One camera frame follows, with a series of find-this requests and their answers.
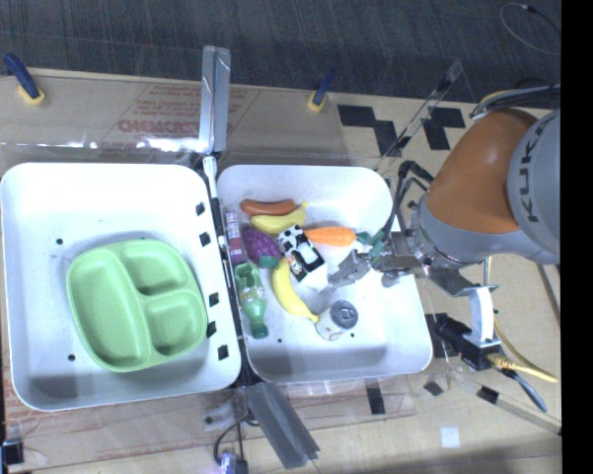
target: orange carrot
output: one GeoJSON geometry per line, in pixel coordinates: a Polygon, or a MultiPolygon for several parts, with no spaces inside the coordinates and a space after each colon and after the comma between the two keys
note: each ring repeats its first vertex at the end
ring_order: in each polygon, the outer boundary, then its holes
{"type": "Polygon", "coordinates": [[[311,242],[328,246],[350,246],[357,238],[355,232],[345,226],[309,228],[304,232],[311,242]]]}

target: divided green plate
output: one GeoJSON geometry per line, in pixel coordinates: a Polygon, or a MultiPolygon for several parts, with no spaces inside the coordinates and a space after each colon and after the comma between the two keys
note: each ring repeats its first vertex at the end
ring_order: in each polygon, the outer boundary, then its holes
{"type": "Polygon", "coordinates": [[[195,349],[206,337],[201,292],[172,246],[139,239],[79,255],[68,298],[90,356],[115,371],[140,370],[195,349]]]}

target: toy banana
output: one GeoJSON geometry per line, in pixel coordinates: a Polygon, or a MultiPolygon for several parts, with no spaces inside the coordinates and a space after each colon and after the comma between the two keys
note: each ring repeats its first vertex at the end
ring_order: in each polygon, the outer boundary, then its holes
{"type": "Polygon", "coordinates": [[[278,268],[272,273],[272,288],[278,302],[288,313],[296,316],[304,316],[314,323],[318,321],[318,315],[312,313],[305,302],[296,294],[291,282],[291,272],[286,258],[281,258],[278,268]]]}
{"type": "Polygon", "coordinates": [[[278,235],[292,225],[305,224],[305,209],[307,208],[307,205],[308,203],[304,201],[296,210],[282,216],[257,214],[250,218],[250,222],[254,228],[261,232],[265,232],[269,235],[278,235]]]}

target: plastic bottle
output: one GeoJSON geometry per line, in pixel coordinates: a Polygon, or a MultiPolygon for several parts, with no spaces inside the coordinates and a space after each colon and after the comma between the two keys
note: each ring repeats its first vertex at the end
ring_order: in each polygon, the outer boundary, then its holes
{"type": "Polygon", "coordinates": [[[239,303],[244,314],[250,319],[251,330],[255,339],[267,337],[267,326],[263,321],[265,315],[265,289],[260,277],[259,267],[252,262],[245,262],[235,268],[235,283],[239,303]]]}

